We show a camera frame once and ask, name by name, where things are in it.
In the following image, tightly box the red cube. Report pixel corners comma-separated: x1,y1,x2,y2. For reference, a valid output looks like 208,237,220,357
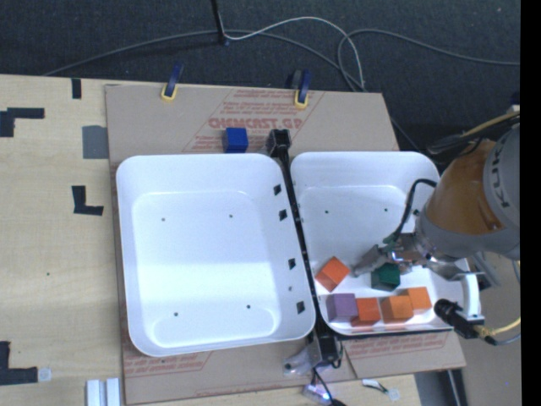
350,297,382,328

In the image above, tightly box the orange cube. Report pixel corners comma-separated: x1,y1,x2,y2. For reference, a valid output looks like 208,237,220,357
407,286,433,313
380,294,415,325
314,255,352,294

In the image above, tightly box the black cylinder on white bracket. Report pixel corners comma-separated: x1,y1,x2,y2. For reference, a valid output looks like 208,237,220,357
433,271,487,340

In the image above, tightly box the white plastic tray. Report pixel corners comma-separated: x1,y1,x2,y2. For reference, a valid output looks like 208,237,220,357
289,151,481,337
115,153,319,358

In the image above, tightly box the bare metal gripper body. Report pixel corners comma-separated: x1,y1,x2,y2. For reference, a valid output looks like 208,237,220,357
379,232,469,282

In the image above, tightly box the blue cube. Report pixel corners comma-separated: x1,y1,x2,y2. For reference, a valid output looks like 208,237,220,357
221,127,249,155

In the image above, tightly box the brown cardboard board red print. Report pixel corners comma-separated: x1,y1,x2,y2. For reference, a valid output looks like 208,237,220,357
104,83,467,406

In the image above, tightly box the green cube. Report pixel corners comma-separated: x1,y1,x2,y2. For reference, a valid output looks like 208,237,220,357
370,262,402,292

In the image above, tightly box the purple cube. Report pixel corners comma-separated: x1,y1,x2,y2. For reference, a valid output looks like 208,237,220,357
325,293,359,324

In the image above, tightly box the black block with wires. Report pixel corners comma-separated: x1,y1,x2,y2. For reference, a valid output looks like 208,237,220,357
265,128,293,158
316,332,343,365

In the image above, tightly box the thin black rod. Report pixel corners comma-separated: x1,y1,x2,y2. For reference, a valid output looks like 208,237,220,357
278,153,327,338

